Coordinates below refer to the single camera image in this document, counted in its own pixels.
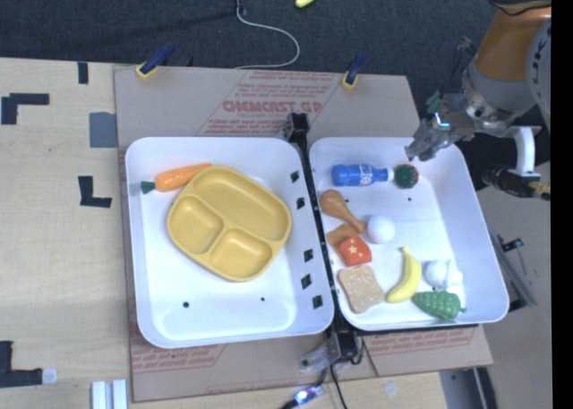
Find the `white tray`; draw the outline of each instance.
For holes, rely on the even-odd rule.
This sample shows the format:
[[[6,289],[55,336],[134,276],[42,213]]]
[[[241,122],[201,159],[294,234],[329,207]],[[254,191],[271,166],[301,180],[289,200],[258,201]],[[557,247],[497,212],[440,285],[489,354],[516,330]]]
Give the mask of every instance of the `white tray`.
[[[466,312],[451,322],[437,320],[420,311],[412,302],[382,302],[367,311],[354,313],[348,304],[337,273],[346,265],[328,244],[340,310],[356,328],[385,329],[428,328],[441,325],[486,323],[500,320],[509,307],[509,298],[500,266],[483,219],[466,161],[455,145],[442,149],[429,161],[409,162],[404,147],[409,138],[326,138],[313,143],[310,162],[317,196],[328,189],[342,193],[352,214],[365,222],[374,213],[383,213],[396,227],[392,241],[374,244],[367,234],[361,237],[372,252],[374,274],[382,290],[388,291],[399,281],[403,256],[401,248],[425,265],[431,260],[452,259],[464,275],[464,282],[449,289],[459,295]],[[411,164],[420,180],[411,189],[400,189],[394,182],[369,186],[337,187],[330,171],[336,164],[370,164],[377,168]],[[324,233],[344,221],[321,213]],[[418,291],[432,287],[423,277]]]
[[[160,172],[203,162],[240,171],[290,209],[293,226],[284,247],[254,280],[225,280],[172,244],[167,213],[180,190],[141,191],[141,182]],[[163,348],[226,344],[316,334],[329,326],[334,305],[293,146],[273,138],[145,138],[129,147],[125,167],[137,320],[149,342]]]

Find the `toy carrot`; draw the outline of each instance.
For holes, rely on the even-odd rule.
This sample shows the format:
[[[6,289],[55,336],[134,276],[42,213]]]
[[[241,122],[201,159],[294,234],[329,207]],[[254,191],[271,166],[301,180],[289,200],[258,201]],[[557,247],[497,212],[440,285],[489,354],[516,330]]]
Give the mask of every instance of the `toy carrot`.
[[[209,166],[211,166],[211,163],[205,162],[167,170],[166,172],[162,172],[156,176],[155,182],[141,182],[141,190],[143,191],[143,194],[147,194],[153,190],[161,192],[176,190],[180,186],[188,184],[194,176]]]

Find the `dark green round object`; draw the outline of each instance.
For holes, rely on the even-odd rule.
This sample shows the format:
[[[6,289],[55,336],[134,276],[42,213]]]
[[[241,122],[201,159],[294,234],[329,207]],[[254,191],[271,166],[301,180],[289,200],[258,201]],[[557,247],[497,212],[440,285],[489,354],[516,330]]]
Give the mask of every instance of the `dark green round object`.
[[[414,187],[419,178],[418,170],[409,164],[402,164],[394,169],[394,180],[401,188]]]

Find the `yellow banana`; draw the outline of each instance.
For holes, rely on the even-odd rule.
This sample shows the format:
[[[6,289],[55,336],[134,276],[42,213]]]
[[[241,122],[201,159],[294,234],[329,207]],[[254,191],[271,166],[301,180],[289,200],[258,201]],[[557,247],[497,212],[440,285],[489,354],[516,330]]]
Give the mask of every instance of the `yellow banana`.
[[[402,247],[402,253],[404,254],[404,275],[386,296],[388,302],[402,302],[410,299],[414,296],[422,278],[422,265],[410,254],[408,247]]]

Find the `cardboard box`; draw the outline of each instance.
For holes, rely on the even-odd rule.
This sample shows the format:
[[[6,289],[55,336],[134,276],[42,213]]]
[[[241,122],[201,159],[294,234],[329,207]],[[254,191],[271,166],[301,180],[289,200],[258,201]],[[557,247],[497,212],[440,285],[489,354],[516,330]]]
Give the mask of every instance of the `cardboard box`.
[[[410,137],[418,117],[405,77],[361,75],[342,89],[341,73],[161,67],[148,81],[133,66],[115,68],[115,104],[124,222],[133,399],[302,386],[319,373],[301,369],[323,334],[236,344],[160,349],[137,327],[124,154],[155,136],[282,136],[289,113],[306,113],[309,145],[324,137]],[[363,337],[364,358],[338,368],[340,379],[366,379],[465,368],[492,362],[480,326]]]

